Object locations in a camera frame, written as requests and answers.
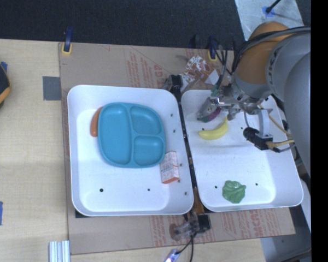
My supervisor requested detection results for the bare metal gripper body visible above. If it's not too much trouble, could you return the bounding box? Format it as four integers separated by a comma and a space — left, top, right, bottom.
209, 84, 263, 114

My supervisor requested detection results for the purple and green eggplant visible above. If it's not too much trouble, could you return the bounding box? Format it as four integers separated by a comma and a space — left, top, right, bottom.
202, 106, 222, 123

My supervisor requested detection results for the yellow banana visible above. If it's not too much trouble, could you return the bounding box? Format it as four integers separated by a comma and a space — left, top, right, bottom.
198, 117, 230, 141

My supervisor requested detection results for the thin black rod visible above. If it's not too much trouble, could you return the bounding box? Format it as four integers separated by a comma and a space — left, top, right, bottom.
176, 90, 202, 215

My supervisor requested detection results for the white and brown printed packet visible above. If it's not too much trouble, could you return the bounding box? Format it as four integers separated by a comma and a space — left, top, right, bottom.
180, 55, 220, 88

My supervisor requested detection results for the white plastic tray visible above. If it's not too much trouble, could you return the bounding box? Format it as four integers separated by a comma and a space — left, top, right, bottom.
180, 89, 304, 213
67, 85, 195, 217

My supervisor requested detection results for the orange and white carton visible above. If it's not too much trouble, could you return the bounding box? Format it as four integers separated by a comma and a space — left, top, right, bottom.
160, 151, 180, 184

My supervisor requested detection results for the green lettuce leaf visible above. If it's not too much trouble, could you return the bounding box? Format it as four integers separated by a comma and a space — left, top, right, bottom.
222, 180, 247, 204

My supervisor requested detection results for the blue divided plate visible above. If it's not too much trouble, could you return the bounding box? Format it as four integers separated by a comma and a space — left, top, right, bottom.
97, 102, 167, 169

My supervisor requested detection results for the orange sausage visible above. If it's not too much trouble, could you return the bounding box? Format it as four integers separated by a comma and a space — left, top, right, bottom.
90, 106, 104, 138

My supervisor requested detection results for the brown cardboard board, red print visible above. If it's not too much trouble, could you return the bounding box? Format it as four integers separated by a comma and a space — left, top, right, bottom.
58, 42, 296, 255

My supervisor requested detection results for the black block with thin wires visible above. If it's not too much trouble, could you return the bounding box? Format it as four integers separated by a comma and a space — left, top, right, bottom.
190, 213, 211, 234
163, 74, 184, 93

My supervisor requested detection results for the black cylinder on white bracket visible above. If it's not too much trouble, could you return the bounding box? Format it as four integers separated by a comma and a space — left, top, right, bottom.
242, 108, 274, 151

